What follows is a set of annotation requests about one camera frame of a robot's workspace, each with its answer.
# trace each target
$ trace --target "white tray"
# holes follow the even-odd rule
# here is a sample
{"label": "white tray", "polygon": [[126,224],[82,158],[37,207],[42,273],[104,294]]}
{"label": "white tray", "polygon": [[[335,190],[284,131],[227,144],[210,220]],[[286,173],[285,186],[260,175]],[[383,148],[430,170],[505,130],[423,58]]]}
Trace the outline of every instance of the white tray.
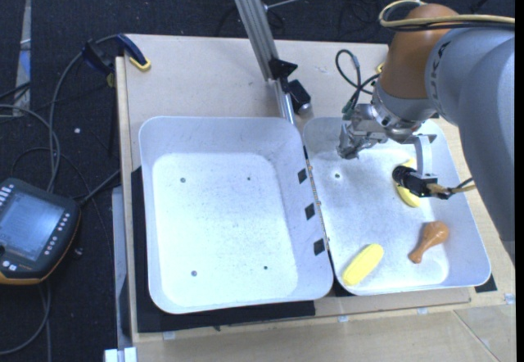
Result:
{"label": "white tray", "polygon": [[314,300],[332,268],[297,129],[155,117],[139,134],[152,300],[165,312]]}
{"label": "white tray", "polygon": [[[391,177],[397,165],[416,157],[413,145],[393,141],[363,150],[358,159],[342,160],[336,151],[342,120],[317,118],[307,123],[304,142],[321,202],[332,262],[340,284],[355,295],[417,291],[483,284],[490,262],[464,194],[449,200],[421,199],[418,208],[403,203]],[[432,171],[439,183],[460,183],[444,134],[433,122],[420,133],[436,134],[431,144]],[[448,240],[430,248],[422,263],[408,254],[416,248],[425,223],[435,219],[449,227]],[[341,276],[368,244],[384,248],[379,266],[362,282],[346,287]]]}

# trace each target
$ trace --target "black carpet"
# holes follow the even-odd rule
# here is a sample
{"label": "black carpet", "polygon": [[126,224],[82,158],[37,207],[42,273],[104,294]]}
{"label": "black carpet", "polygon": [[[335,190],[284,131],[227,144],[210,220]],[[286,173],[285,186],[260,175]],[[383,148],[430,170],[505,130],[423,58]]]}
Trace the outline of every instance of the black carpet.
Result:
{"label": "black carpet", "polygon": [[0,95],[16,84],[16,69],[20,53],[25,0],[0,2]]}
{"label": "black carpet", "polygon": [[[264,0],[269,5],[279,1]],[[377,14],[392,1],[300,1],[275,7],[269,19],[275,38],[389,43],[393,34],[377,25]],[[423,1],[469,13],[479,0]],[[119,32],[245,37],[235,13],[222,20],[231,6],[233,0],[33,0],[33,110],[48,117],[57,80],[89,39]],[[515,0],[488,0],[479,12],[514,16]],[[111,42],[102,46],[110,54],[117,52]],[[74,66],[67,75],[56,105],[55,128],[65,157],[56,192],[81,197],[87,192],[86,184],[95,188],[118,169],[118,139],[110,140],[114,96],[104,77],[86,65]],[[2,145],[9,145],[0,149],[0,179],[11,173],[11,163],[20,154],[47,147],[46,129],[29,117],[0,124],[0,137]],[[49,178],[47,155],[44,149],[37,149],[23,156],[14,174],[45,187]],[[105,349],[116,347],[111,223],[109,189],[84,209],[77,245],[83,255],[68,259],[52,276],[50,331],[55,361],[99,361]],[[43,310],[35,287],[3,287],[0,296],[1,350],[29,338]],[[43,333],[32,345],[5,360],[45,360],[45,352]]]}

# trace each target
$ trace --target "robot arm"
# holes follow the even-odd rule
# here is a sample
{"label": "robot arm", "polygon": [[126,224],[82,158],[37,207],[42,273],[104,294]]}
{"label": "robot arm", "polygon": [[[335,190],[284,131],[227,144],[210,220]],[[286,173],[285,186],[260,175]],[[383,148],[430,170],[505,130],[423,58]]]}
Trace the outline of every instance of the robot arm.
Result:
{"label": "robot arm", "polygon": [[[456,13],[423,4],[406,21],[447,16]],[[449,27],[395,35],[371,103],[346,113],[338,152],[350,159],[388,139],[414,143],[418,169],[395,169],[395,181],[409,180],[420,197],[446,198],[427,188],[436,178],[422,169],[431,137],[421,140],[414,133],[435,113],[455,124],[477,189],[514,261],[514,27]]]}

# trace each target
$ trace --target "toy chicken drumstick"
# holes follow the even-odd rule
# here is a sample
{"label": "toy chicken drumstick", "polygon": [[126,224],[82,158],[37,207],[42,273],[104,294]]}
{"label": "toy chicken drumstick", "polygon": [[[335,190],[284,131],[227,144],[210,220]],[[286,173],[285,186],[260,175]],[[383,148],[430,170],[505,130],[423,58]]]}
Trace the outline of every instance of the toy chicken drumstick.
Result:
{"label": "toy chicken drumstick", "polygon": [[449,236],[449,230],[446,224],[442,221],[433,221],[427,224],[422,231],[422,241],[418,247],[409,254],[409,259],[413,263],[420,263],[422,261],[422,254],[433,246],[441,244]]}

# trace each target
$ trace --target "screen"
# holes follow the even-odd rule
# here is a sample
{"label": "screen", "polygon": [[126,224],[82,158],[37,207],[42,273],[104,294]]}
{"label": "screen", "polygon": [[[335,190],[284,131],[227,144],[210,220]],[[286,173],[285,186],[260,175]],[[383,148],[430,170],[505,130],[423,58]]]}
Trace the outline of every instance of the screen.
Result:
{"label": "screen", "polygon": [[23,192],[14,192],[0,215],[0,244],[36,261],[47,244],[64,208]]}

